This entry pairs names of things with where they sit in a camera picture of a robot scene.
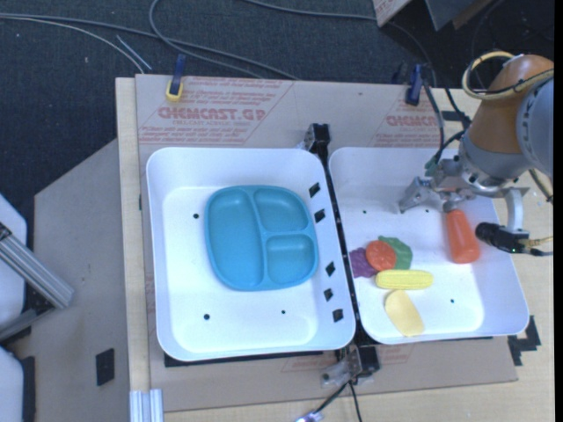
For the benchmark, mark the black cylinder on white bracket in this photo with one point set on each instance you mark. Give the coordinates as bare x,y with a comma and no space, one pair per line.
499,237

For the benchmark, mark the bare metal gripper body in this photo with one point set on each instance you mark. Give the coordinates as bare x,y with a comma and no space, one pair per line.
457,185

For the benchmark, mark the purple grapes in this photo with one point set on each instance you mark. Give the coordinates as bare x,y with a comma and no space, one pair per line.
360,265

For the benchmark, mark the yellow corn cob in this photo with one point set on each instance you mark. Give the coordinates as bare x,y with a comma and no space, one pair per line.
404,279

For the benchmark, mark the thin black rod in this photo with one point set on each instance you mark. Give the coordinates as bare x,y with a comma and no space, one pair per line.
342,240

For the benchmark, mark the yellow banana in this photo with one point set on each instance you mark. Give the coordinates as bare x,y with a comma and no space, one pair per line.
404,315

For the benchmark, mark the green lettuce leaf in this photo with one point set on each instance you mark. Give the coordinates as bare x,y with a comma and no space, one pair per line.
404,253

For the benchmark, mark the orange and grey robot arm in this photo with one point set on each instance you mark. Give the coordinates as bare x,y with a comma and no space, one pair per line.
501,117

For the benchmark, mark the brown cardboard board red print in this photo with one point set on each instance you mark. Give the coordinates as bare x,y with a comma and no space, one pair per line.
272,117

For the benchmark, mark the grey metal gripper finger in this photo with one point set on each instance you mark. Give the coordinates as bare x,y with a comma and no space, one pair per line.
417,195
451,204

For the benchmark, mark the blue divided plate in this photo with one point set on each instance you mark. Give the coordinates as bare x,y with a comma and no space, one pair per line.
239,240

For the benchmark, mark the white plastic tray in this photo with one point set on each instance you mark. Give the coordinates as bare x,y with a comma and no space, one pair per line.
462,297
184,279

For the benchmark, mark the orange round slice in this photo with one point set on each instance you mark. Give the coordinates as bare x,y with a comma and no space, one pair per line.
381,255

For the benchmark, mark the orange carrot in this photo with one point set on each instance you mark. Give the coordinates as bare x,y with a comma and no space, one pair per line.
462,240

